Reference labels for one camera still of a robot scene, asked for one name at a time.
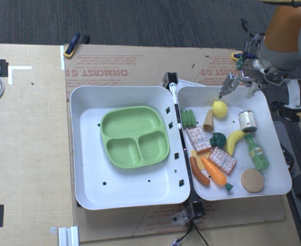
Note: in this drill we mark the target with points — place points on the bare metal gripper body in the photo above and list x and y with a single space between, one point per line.
261 72

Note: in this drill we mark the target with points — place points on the yellow lemon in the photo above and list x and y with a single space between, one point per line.
220 109

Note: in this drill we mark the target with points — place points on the orange carrot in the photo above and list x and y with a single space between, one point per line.
214 173

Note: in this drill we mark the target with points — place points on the tan round biscuit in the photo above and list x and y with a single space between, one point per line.
252 180

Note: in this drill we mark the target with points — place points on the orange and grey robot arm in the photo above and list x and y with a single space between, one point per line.
283 27

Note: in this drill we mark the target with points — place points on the orange and white carton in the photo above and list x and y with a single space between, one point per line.
198 138
222 161

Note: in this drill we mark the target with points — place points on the green divided plate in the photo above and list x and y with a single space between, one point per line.
132 127

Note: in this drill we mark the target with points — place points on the green bottle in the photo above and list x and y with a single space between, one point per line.
257 154

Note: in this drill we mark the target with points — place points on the green pea pod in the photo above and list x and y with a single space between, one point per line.
188 119

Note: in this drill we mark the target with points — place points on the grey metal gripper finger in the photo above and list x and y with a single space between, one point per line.
253 89
229 84

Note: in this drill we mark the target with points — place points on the white plastic tray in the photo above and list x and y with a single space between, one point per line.
129 186
276 168

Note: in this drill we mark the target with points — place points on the white paper sheet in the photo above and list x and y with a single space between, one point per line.
188 83

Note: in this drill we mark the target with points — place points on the yellow cheese slice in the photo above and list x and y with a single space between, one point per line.
199 160

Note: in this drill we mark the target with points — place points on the black cylinder on white bracket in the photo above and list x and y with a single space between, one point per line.
284 110

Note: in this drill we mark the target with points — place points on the tan ice cream cone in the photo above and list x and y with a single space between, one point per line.
208 123

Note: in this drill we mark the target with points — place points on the silver can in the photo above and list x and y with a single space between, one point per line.
247 120

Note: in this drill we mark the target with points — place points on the thin black and white rod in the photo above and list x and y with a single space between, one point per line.
184 147

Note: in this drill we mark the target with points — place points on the green broccoli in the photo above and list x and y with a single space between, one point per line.
218 138

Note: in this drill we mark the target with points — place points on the yellow banana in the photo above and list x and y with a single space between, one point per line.
233 140

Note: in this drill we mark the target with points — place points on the brown sausage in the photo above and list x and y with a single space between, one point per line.
199 173

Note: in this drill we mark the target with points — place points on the brown cardboard board red print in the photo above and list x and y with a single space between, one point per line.
129 68

